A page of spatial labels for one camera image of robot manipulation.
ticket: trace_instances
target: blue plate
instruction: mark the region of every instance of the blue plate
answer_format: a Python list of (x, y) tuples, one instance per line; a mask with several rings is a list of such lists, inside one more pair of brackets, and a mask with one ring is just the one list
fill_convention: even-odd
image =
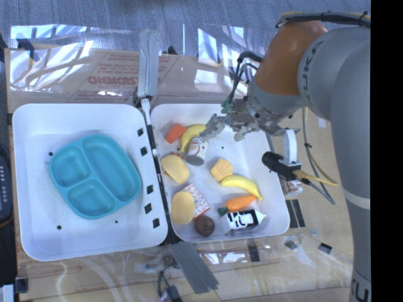
[(114, 139), (94, 134), (58, 150), (49, 173), (59, 193), (79, 216), (97, 219), (134, 200), (141, 176)]

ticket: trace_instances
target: clear plastic sheet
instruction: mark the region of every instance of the clear plastic sheet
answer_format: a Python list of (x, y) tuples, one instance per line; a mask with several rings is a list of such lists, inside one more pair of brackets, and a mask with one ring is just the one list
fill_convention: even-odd
[[(268, 42), (256, 40), (268, 32), (258, 31), (184, 25), (178, 45), (162, 36), (158, 96), (220, 103), (232, 89), (239, 54), (264, 54)], [(139, 32), (13, 26), (11, 39), (6, 51), (9, 113), (25, 103), (133, 102), (139, 81)], [(237, 96), (245, 95), (253, 74), (250, 67), (245, 70)]]
[[(175, 42), (164, 41), (162, 35), (158, 96), (153, 104), (221, 103), (232, 89), (239, 54), (249, 50), (263, 56), (274, 34), (274, 29), (184, 25)], [(6, 53), (10, 113), (26, 103), (133, 104), (139, 32), (14, 26), (11, 38), (14, 43)], [(245, 72), (238, 97), (246, 93), (253, 74), (253, 70)], [(346, 214), (343, 195), (338, 196), (339, 209)], [(26, 291), (20, 291), (20, 301), (159, 301), (158, 292), (166, 289), (165, 281), (192, 301), (258, 296), (266, 300), (274, 294), (349, 286), (349, 246), (323, 250), (328, 246), (322, 243), (321, 230), (319, 237), (315, 233), (314, 228), (319, 228), (315, 221), (274, 237), (195, 244), (220, 284), (214, 292), (194, 294), (167, 246), (55, 262), (33, 260), (20, 242), (16, 196), (14, 202), (18, 278), (29, 283)], [(317, 203), (313, 204), (312, 211), (317, 209)], [(314, 214), (305, 211), (305, 217)], [(343, 227), (349, 228), (348, 220), (345, 222)]]

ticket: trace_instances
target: orange carrot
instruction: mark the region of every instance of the orange carrot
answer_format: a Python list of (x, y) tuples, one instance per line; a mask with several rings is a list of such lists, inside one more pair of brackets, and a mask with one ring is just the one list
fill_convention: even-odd
[(171, 131), (169, 131), (164, 138), (169, 144), (172, 144), (175, 140), (177, 140), (186, 131), (186, 129), (187, 128), (185, 128), (184, 126), (175, 124), (171, 128)]
[(247, 205), (255, 201), (257, 197), (253, 194), (247, 194), (245, 196), (235, 197), (227, 200), (225, 206), (228, 208), (230, 213), (235, 211), (240, 211), (244, 209)]

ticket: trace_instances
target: white tray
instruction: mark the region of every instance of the white tray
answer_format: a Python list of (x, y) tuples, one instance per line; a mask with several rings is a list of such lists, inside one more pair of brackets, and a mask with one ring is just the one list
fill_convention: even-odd
[[(165, 141), (164, 137), (175, 123), (183, 126), (194, 124), (206, 124), (210, 117), (217, 113), (221, 116), (219, 104), (161, 104), (156, 106), (151, 113), (151, 121), (154, 126), (154, 136), (157, 143), (157, 150), (160, 158), (170, 152), (178, 152), (179, 140), (172, 145)], [(183, 189), (189, 183), (193, 183), (205, 197), (210, 210), (206, 215), (211, 217), (216, 229), (208, 237), (199, 235), (194, 228), (194, 221), (187, 225), (173, 224), (174, 231), (178, 237), (187, 242), (205, 242), (216, 240), (241, 239), (251, 237), (263, 237), (280, 235), (287, 231), (290, 224), (285, 198), (278, 176), (263, 165), (262, 156), (269, 151), (266, 134), (262, 131), (252, 132), (246, 135), (240, 142), (234, 140), (234, 132), (226, 127), (216, 138), (209, 140), (205, 163), (199, 167), (186, 165), (190, 170), (188, 181), (179, 185), (167, 175), (163, 175), (164, 187), (171, 210), (173, 195)], [(228, 236), (220, 227), (220, 215), (217, 208), (225, 206), (227, 199), (234, 195), (245, 194), (245, 191), (235, 187), (223, 187), (210, 173), (210, 169), (219, 159), (227, 159), (234, 167), (234, 174), (239, 174), (252, 179), (263, 195), (264, 200), (255, 201), (250, 208), (256, 208), (266, 217), (262, 223), (253, 230), (238, 231)]]
[[(143, 187), (122, 209), (87, 220), (62, 199), (48, 163), (50, 152), (93, 133), (112, 137), (126, 151), (140, 172)], [(141, 249), (166, 238), (167, 221), (144, 117), (133, 106), (27, 104), (13, 115), (13, 139), (21, 241), (32, 258), (59, 260)]]

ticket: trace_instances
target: yellow banana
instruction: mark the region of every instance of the yellow banana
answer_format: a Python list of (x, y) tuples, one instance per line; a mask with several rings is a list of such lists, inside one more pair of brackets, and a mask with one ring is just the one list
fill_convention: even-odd
[(200, 132), (206, 130), (206, 126), (203, 124), (195, 124), (189, 126), (186, 131), (181, 135), (181, 148), (180, 152), (184, 152), (186, 146), (189, 144), (192, 138), (199, 136)]
[(258, 186), (252, 180), (232, 174), (221, 180), (221, 185), (225, 187), (239, 187), (250, 194), (255, 195), (259, 200), (263, 200), (262, 195), (259, 193)]

